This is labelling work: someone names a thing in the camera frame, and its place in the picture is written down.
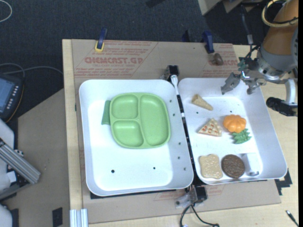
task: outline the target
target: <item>green handle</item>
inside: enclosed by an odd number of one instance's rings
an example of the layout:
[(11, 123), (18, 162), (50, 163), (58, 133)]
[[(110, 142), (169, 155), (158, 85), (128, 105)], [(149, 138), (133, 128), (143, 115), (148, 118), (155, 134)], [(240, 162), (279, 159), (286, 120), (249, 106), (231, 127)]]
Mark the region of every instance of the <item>green handle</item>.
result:
[(109, 105), (110, 105), (110, 100), (105, 101), (104, 111), (103, 111), (103, 116), (102, 116), (102, 121), (101, 121), (102, 125), (103, 124), (109, 124), (110, 125)]

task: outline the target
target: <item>green plate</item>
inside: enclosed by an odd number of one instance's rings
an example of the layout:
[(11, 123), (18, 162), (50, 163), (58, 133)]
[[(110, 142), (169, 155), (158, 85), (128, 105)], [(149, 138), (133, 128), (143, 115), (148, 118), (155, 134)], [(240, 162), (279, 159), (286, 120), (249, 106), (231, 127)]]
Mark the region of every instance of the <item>green plate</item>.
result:
[(109, 103), (109, 122), (115, 141), (126, 148), (160, 147), (170, 138), (166, 105), (155, 94), (125, 93), (115, 96)]

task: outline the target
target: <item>green leafy toy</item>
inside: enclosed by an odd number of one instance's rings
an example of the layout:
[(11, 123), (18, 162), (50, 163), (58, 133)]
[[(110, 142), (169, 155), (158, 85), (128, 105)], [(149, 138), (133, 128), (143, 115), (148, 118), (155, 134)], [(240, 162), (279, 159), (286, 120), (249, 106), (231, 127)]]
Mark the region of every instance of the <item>green leafy toy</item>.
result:
[(248, 129), (242, 130), (240, 133), (232, 133), (233, 139), (235, 140), (235, 144), (242, 144), (248, 140), (250, 140), (251, 136), (249, 136)]

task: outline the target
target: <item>toy bread slice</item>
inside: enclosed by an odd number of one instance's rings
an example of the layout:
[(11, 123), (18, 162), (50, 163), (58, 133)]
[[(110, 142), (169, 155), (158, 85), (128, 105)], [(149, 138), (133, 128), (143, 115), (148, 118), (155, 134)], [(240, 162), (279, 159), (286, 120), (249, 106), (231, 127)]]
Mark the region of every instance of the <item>toy bread slice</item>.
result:
[(215, 154), (200, 156), (201, 175), (205, 178), (220, 179), (223, 177), (219, 157)]
[(205, 108), (205, 109), (208, 109), (208, 110), (213, 110), (213, 107), (208, 103), (206, 102), (199, 94), (195, 94), (191, 100), (191, 102), (194, 104), (194, 105), (197, 105), (199, 107), (202, 107), (202, 108)]
[(199, 129), (198, 133), (222, 136), (222, 129), (220, 125), (218, 125), (218, 122), (214, 118), (212, 118), (201, 129)]

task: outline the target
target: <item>brown cookie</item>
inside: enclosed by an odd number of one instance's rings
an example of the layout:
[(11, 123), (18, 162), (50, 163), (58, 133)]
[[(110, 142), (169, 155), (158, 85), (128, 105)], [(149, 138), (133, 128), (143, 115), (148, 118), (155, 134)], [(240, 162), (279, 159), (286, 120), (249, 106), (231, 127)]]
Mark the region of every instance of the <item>brown cookie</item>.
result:
[(236, 155), (226, 155), (221, 162), (223, 172), (231, 178), (239, 178), (245, 172), (242, 159)]

